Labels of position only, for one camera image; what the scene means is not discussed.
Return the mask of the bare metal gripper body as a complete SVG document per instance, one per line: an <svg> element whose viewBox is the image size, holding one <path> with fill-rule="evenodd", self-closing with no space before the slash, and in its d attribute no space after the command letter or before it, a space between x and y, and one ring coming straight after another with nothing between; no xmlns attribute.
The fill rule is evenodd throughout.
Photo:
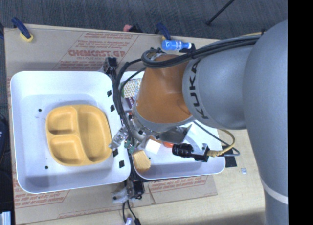
<svg viewBox="0 0 313 225"><path fill-rule="evenodd" d="M149 139L181 144L185 139L193 118L176 123L155 123L142 118L132 118L129 126L135 140L145 144Z"/></svg>

